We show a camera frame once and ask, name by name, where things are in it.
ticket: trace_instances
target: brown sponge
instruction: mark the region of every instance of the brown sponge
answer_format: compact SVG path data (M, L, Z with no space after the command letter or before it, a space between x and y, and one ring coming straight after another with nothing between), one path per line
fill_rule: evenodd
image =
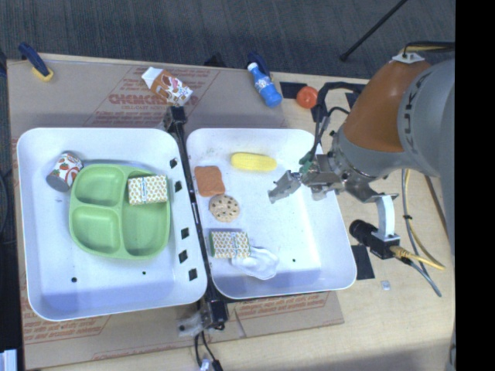
M217 166L197 166L194 175L201 196L215 196L225 193L222 173Z

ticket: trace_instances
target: table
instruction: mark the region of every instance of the table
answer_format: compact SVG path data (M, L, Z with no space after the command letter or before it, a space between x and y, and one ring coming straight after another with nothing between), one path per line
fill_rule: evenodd
M55 56L42 54L49 65L50 60L77 62L82 66L103 63L108 65L129 64L126 61L100 60L95 58L75 56ZM19 85L12 82L11 73L15 71L11 63L9 68L10 114L12 122L12 136L15 138L30 126L39 123L47 126L50 122L57 125L65 123L71 126L78 119L76 114L64 116L57 105L57 95L46 93L53 102L52 114L43 115L37 112L35 104L26 109L19 108L25 105L26 100L36 100L34 90L29 87L20 97ZM151 65L150 63L133 63ZM171 65L176 70L188 70L191 66ZM235 78L234 74L243 70L219 69L227 77ZM366 83L366 80L348 79L340 77L322 77L299 75L291 73L273 73L276 86L280 83L307 83L319 89L328 81L346 81ZM119 79L110 79L117 83ZM95 111L105 111L103 104L91 100L88 89L84 87L81 78L74 92L80 99L74 99L77 106L93 103ZM209 97L219 97L219 90L211 90ZM236 89L224 90L223 97L235 97ZM329 92L326 98L327 105L347 107L347 99L343 90ZM308 110L302 109L295 100L285 98L282 105L283 120L278 113L268 112L267 119L273 120L273 125L287 128L301 128L314 132L314 123ZM336 130L343 122L343 114L334 114L329 130ZM324 136L323 150L329 150L331 138ZM386 180L373 185L378 192L400 193L400 172L394 172ZM426 178L418 172L411 174L409 187L409 213L414 217L415 229L427 246L428 251L435 255L444 265L445 271L429 268L432 280L437 284L442 297L438 297L429 284L420 274L410 267L406 267L396 260L380 260L371 255L370 262L374 269L375 279L356 281L350 288L336 293L343 313L343 324L303 329L299 331L283 332L272 335L263 335L242 340L228 340L226 342L211 343L213 354L221 361L225 370L249 369L333 369L347 371L355 369L386 370L386 369L414 369L440 370L443 369L449 355L449 343L455 321L455 281L450 253L449 241L444 226L435 206L435 200L428 187ZM394 201L396 205L396 232L401 236L401 245L408 246L408 237L404 221L401 217L400 197ZM19 216L19 194L16 190L17 214ZM346 226L355 219L362 219L377 225L377 210L374 204L362 204L349 194L339 195L340 208ZM351 244L357 244L350 237ZM206 353L200 347L200 354ZM167 369L167 370L195 370L198 369L194 348L187 346L178 349L160 350L133 356L103 359L92 362L79 362L72 365L46 367L46 370L64 369L69 371L92 369Z

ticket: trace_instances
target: white tray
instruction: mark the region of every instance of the white tray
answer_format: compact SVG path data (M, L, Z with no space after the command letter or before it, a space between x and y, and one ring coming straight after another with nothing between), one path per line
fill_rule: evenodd
M75 152L86 164L118 163L166 174L172 225L164 251L151 260L122 260L81 250L69 231L70 192L57 192L45 180L63 151ZM36 128L21 136L17 153L27 291L39 316L62 321L190 304L203 296L207 276L172 136L158 129ZM180 262L184 251L187 258ZM196 277L189 279L189 273Z
M187 138L192 173L196 166L218 166L225 193L241 206L241 214L232 223L218 222L208 209L210 198L199 194L193 178L207 247L210 230L241 229L252 246L270 250L280 259L277 274L262 281L243 274L228 259L211 257L208 249L213 282L228 298L339 290L355 281L356 264L333 192L315 201L311 190L302 185L274 204L268 198L268 190L286 170L299 170L299 159L313 142L312 134L296 129L205 128ZM268 155L278 166L271 172L241 171L230 164L230 156L240 151Z

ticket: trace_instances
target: dark gray carpet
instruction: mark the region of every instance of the dark gray carpet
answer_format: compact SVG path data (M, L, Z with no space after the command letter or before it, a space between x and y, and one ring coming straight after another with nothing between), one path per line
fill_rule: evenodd
M405 43L454 41L456 0L408 0L346 62L345 53L400 0L0 0L0 48L202 65L219 52L245 68L370 78ZM443 56L431 56L434 63ZM11 165L7 86L0 80L0 172ZM12 188L9 187L11 204ZM5 210L5 196L0 194ZM3 240L15 237L12 210Z

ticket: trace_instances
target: cookie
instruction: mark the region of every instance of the cookie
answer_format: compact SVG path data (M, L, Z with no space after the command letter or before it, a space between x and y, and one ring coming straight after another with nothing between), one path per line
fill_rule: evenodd
M210 199L211 214L222 223L230 223L239 217L241 208L237 201L228 195L217 195Z
M194 175L201 196L210 197L225 193L222 173L217 166L197 166Z

